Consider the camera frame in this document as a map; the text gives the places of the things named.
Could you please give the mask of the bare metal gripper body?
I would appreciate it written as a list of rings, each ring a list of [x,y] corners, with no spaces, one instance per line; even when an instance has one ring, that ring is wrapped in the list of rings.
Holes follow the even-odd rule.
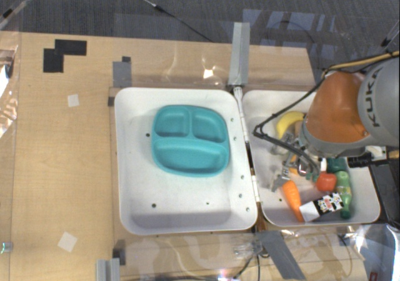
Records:
[[[316,159],[308,155],[306,148],[300,144],[298,137],[291,142],[292,150],[287,157],[289,171],[301,177],[318,177],[319,164]]]

